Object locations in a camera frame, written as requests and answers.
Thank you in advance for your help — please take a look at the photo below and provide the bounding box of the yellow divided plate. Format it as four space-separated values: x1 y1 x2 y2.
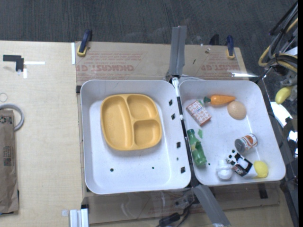
100 93 163 151

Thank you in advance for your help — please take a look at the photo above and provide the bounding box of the brown cardboard board red print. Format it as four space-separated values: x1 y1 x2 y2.
74 41 280 225

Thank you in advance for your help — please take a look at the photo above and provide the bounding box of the orange and white carton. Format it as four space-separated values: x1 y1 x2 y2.
185 100 212 127

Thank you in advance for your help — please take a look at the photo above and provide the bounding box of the green plastic bottle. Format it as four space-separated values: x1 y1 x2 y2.
187 129 208 167

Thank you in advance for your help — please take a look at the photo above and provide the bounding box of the orange carrot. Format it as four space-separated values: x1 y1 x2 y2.
203 95 237 107

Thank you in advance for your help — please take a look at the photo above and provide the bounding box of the white plastic tray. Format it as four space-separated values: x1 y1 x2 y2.
80 79 192 195
178 79 287 187

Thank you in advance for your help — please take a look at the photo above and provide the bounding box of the brown egg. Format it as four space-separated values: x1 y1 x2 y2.
227 100 247 121

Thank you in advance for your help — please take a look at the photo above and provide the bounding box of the white bottle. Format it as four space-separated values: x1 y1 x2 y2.
216 159 233 181

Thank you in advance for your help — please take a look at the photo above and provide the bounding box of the orange and white can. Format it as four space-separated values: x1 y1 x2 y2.
234 133 258 154

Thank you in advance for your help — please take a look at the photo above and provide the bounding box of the black and white carton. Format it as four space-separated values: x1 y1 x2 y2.
225 149 258 178

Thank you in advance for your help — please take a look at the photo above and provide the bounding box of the yellow lemon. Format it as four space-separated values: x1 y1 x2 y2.
253 160 269 179

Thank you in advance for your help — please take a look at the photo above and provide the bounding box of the yellow banana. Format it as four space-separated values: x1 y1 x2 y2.
275 86 294 105

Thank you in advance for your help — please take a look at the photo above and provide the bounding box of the brown paper bag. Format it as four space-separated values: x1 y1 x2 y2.
0 110 20 215

